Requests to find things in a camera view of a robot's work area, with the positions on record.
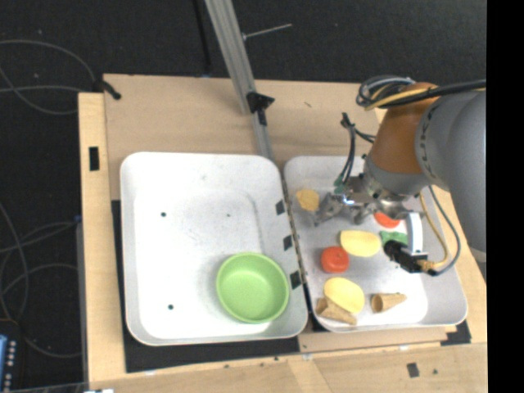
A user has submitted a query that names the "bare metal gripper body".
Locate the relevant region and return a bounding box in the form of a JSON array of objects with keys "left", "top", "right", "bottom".
[{"left": 337, "top": 174, "right": 414, "bottom": 220}]

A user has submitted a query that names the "small yellow crisp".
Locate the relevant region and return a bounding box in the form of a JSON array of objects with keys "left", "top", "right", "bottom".
[{"left": 295, "top": 188, "right": 321, "bottom": 213}]

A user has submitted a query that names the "orange red tomato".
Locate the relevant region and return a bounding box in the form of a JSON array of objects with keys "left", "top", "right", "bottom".
[
  {"left": 373, "top": 210, "right": 402, "bottom": 229},
  {"left": 320, "top": 246, "right": 351, "bottom": 274}
]

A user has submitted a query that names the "green toy vegetable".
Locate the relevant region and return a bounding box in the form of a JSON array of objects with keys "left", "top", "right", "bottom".
[{"left": 379, "top": 230, "right": 409, "bottom": 246}]

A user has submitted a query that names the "thin black and white rod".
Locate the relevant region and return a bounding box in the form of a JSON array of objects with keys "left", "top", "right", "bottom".
[{"left": 281, "top": 173, "right": 309, "bottom": 288}]

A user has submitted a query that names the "white plastic tray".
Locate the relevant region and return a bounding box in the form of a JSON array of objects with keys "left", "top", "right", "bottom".
[
  {"left": 282, "top": 155, "right": 469, "bottom": 334},
  {"left": 120, "top": 151, "right": 309, "bottom": 347}
]

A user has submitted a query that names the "brown ice cream cone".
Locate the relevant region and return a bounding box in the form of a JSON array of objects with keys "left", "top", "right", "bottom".
[
  {"left": 370, "top": 292, "right": 408, "bottom": 314},
  {"left": 314, "top": 296, "right": 358, "bottom": 327}
]

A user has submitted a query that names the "green bowl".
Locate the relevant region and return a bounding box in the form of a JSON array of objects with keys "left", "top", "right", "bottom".
[{"left": 215, "top": 251, "right": 291, "bottom": 325}]

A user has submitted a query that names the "pale wooden board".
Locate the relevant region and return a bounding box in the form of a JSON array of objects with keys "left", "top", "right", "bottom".
[{"left": 102, "top": 74, "right": 487, "bottom": 354}]

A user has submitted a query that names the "black cylinder on white bracket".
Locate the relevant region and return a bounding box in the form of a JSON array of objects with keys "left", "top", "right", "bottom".
[{"left": 383, "top": 212, "right": 429, "bottom": 274}]

